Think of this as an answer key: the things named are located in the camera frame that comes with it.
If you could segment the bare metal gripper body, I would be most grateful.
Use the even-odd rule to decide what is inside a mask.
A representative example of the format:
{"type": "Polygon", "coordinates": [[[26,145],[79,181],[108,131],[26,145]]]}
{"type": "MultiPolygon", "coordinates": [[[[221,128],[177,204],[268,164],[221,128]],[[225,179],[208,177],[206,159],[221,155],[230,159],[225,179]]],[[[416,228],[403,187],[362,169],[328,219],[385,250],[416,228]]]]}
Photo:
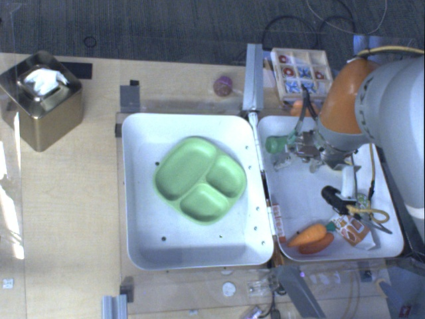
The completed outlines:
{"type": "Polygon", "coordinates": [[[347,165],[347,152],[331,144],[318,130],[295,130],[292,140],[293,153],[308,164],[312,160],[319,160],[322,161],[322,166],[326,165],[332,170],[341,170],[347,165]]]}

